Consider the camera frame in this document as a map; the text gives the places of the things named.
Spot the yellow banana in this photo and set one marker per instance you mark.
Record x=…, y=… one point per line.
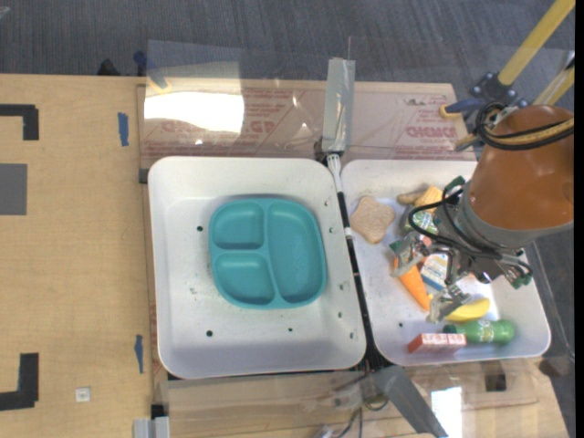
x=472, y=310

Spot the white and blue carton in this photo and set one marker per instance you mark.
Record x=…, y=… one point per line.
x=434, y=269

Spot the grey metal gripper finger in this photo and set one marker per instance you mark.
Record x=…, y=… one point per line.
x=407, y=258
x=445, y=304

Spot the green plastic bottle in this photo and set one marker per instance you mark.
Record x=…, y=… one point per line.
x=488, y=331

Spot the teal divided plate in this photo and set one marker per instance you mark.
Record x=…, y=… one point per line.
x=294, y=249

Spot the brown cardboard board red print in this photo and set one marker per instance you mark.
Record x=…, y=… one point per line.
x=283, y=112

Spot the orange carton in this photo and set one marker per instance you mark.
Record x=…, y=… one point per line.
x=433, y=342

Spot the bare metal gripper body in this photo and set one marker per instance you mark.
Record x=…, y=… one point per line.
x=474, y=263

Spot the tan toy biscuit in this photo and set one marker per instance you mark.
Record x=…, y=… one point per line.
x=409, y=197

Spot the yellow toy corn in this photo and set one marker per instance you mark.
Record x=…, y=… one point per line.
x=431, y=195

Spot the green can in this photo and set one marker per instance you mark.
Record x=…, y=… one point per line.
x=422, y=222

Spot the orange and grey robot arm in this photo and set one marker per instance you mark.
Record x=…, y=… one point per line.
x=520, y=185

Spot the tan toy bread slice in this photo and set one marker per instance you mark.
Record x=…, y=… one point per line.
x=372, y=219

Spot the white plastic tray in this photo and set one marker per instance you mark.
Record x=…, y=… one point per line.
x=388, y=304
x=182, y=263

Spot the orange toy carrot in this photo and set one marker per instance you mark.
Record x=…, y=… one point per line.
x=414, y=285

